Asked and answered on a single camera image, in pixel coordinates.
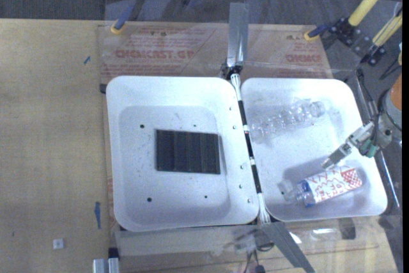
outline wooden table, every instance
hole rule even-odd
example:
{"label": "wooden table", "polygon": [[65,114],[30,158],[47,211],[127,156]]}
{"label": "wooden table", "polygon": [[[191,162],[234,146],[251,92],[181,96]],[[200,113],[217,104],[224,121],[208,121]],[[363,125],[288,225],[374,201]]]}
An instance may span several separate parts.
{"label": "wooden table", "polygon": [[[97,41],[101,24],[0,20],[0,263],[5,272],[86,273],[93,259],[108,256],[104,96],[99,92]],[[382,229],[371,223],[368,231],[373,238],[368,249],[343,247],[307,257],[319,272],[352,272],[352,265],[355,272],[394,272]],[[65,247],[53,250],[52,241],[58,238],[64,239]],[[157,266],[151,269],[158,270],[160,261],[170,257],[180,258],[163,254],[148,262],[153,260]],[[266,268],[301,272],[279,254],[272,257],[276,260],[266,258]],[[147,257],[143,259],[148,269]],[[195,270],[230,272],[236,264],[216,268],[204,263]]]}

